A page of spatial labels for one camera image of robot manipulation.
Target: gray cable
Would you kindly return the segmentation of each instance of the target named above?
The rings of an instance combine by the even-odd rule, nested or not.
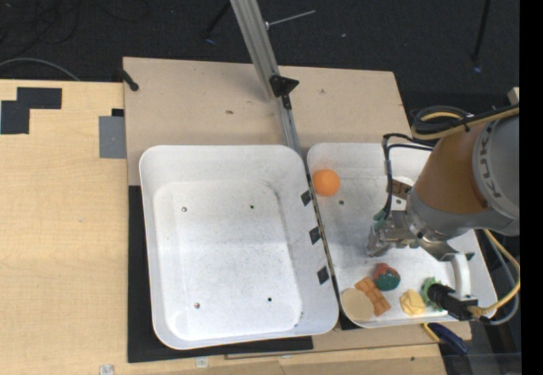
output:
[[[0,68],[4,67],[6,64],[16,63],[16,62],[23,62],[23,61],[30,61],[32,63],[41,63],[45,64],[50,67],[54,67],[55,69],[60,70],[61,72],[64,72],[67,76],[71,77],[75,81],[81,81],[77,76],[75,76],[73,73],[66,70],[64,67],[60,67],[59,65],[55,63],[51,63],[50,61],[46,61],[44,59],[31,59],[31,58],[18,58],[18,59],[7,59],[0,63]]]
[[[498,250],[498,248],[494,245],[494,243],[490,240],[490,238],[487,238],[487,239],[490,243],[490,247],[492,247],[492,249],[495,252],[495,255],[498,257],[498,260],[500,261],[501,266],[503,267],[506,273],[509,283],[511,284],[512,287],[515,286],[515,279],[513,278],[511,272],[509,271],[509,267],[507,266],[505,260],[503,259],[503,256],[501,255],[500,250]],[[502,325],[502,324],[505,324],[506,322],[511,321],[511,319],[517,314],[518,302],[519,302],[518,294],[515,294],[515,296],[513,297],[513,307],[509,311],[509,313],[507,313],[507,315],[502,317],[502,319],[498,319],[497,321],[489,320],[487,322],[487,325],[496,326],[496,325]]]

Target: black mat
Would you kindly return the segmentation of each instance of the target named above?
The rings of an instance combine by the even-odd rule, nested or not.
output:
[[[203,355],[248,354],[312,350],[311,337],[259,340],[197,350],[173,350],[156,337],[151,319],[147,246],[143,220],[142,190],[128,188],[128,362],[170,360]]]

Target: wooden table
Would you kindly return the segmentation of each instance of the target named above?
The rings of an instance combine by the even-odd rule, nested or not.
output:
[[[191,80],[189,71],[207,76],[195,89],[200,97],[204,88],[212,90],[217,85],[217,75],[222,77],[222,92],[237,89],[252,75],[256,78],[252,65],[246,64],[126,59],[125,68],[142,92],[157,77],[175,85]],[[292,99],[303,148],[332,138],[378,141],[384,132],[407,130],[391,73],[298,67],[284,67],[282,73],[301,81]],[[61,88],[62,108],[31,109],[28,134],[0,135],[2,372],[97,375],[102,365],[113,365],[115,375],[445,373],[437,344],[418,325],[335,329],[314,337],[312,352],[288,358],[217,355],[207,358],[207,369],[197,368],[193,358],[127,363],[127,186],[130,178],[137,181],[137,174],[129,175],[127,162],[136,159],[137,153],[129,154],[128,160],[100,158],[98,135],[98,117],[125,108],[126,85],[1,80],[0,100],[16,100],[18,87]],[[243,133],[244,126],[250,132],[260,128],[227,117],[266,120],[246,102],[250,98],[243,105],[235,99],[182,95],[204,119],[213,119],[220,109],[218,125],[229,132]],[[255,105],[265,106],[263,102]],[[225,113],[227,109],[233,115]],[[131,116],[136,113],[126,114],[132,149],[137,141],[147,147],[145,136],[131,134],[136,129]],[[352,119],[346,129],[345,118]],[[273,117],[267,119],[270,126],[276,123]],[[334,120],[341,120],[340,125]],[[203,126],[215,129],[207,123]],[[179,136],[196,143],[197,131]],[[262,134],[260,142],[267,142],[270,135],[277,138],[276,132]],[[234,137],[227,140],[235,143]],[[465,339],[471,337],[465,322],[451,328]]]

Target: orange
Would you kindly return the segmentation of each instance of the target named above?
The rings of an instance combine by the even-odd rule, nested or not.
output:
[[[313,187],[317,194],[330,197],[339,190],[338,173],[332,170],[319,170],[313,173]]]

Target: beige round disc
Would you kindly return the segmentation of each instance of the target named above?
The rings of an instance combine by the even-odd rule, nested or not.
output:
[[[341,305],[345,315],[353,321],[369,321],[373,315],[372,301],[356,288],[348,288],[341,293]]]

